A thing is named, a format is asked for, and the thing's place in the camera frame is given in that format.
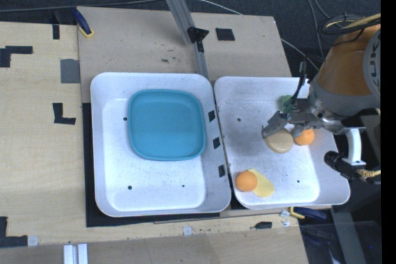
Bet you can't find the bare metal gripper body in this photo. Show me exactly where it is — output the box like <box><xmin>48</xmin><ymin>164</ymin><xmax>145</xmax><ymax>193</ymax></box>
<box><xmin>285</xmin><ymin>99</ymin><xmax>345</xmax><ymax>135</ymax></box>

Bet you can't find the orange ball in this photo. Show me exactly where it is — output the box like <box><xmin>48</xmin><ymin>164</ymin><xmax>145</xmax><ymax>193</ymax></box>
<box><xmin>235</xmin><ymin>170</ymin><xmax>259</xmax><ymax>193</ymax></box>
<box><xmin>293</xmin><ymin>129</ymin><xmax>316</xmax><ymax>147</ymax></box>

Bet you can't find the beige round biscuit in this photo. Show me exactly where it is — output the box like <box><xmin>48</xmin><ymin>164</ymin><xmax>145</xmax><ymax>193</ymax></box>
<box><xmin>264</xmin><ymin>127</ymin><xmax>295</xmax><ymax>154</ymax></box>

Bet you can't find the white plastic tray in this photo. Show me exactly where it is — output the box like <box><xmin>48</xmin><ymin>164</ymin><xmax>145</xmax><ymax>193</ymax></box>
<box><xmin>90</xmin><ymin>72</ymin><xmax>233</xmax><ymax>218</ymax></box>
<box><xmin>213</xmin><ymin>75</ymin><xmax>351</xmax><ymax>211</ymax></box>

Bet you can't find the yellow flat slice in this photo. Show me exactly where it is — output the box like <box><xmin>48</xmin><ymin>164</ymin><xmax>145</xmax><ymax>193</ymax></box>
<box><xmin>247</xmin><ymin>168</ymin><xmax>276</xmax><ymax>198</ymax></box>

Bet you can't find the blue plate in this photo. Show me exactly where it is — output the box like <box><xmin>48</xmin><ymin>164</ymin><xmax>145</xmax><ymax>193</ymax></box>
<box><xmin>127</xmin><ymin>88</ymin><xmax>207</xmax><ymax>162</ymax></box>

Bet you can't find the pale wood board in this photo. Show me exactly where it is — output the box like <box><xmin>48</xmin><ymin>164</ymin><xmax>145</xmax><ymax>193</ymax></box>
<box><xmin>76</xmin><ymin>6</ymin><xmax>299</xmax><ymax>224</ymax></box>

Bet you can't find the black cylinder on white bracket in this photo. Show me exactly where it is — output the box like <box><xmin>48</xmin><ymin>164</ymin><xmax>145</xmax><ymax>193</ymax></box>
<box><xmin>324</xmin><ymin>127</ymin><xmax>368</xmax><ymax>181</ymax></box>

